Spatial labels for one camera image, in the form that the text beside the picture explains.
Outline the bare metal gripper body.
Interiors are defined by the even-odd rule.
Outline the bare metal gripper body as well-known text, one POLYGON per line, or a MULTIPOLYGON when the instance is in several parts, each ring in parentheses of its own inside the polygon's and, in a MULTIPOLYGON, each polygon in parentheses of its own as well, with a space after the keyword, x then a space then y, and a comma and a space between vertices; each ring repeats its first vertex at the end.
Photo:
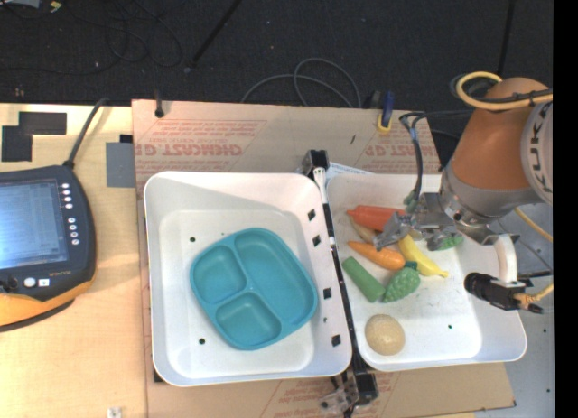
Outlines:
POLYGON ((421 233, 471 228, 475 215, 455 193, 423 192, 411 213, 411 226, 421 233))

